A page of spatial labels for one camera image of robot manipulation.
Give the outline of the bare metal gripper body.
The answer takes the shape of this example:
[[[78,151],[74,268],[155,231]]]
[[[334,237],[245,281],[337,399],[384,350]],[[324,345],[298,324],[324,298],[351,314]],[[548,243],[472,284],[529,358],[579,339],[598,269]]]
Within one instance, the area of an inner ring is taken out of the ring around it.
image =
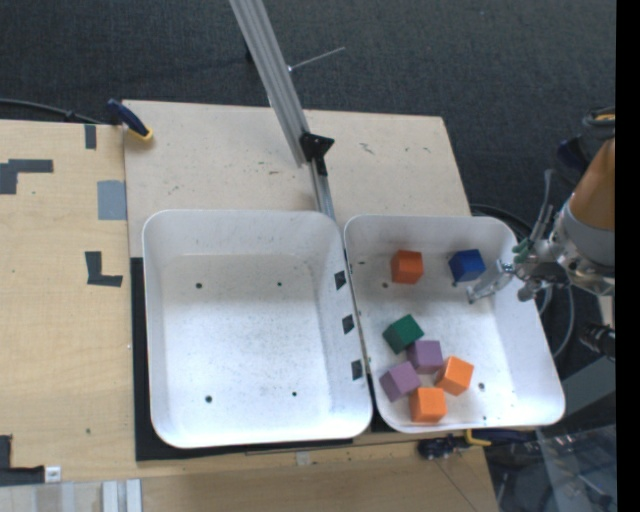
[[[538,278],[544,288],[575,286],[595,296],[615,295],[615,272],[584,256],[573,242],[523,240],[513,247],[515,276],[523,283]]]

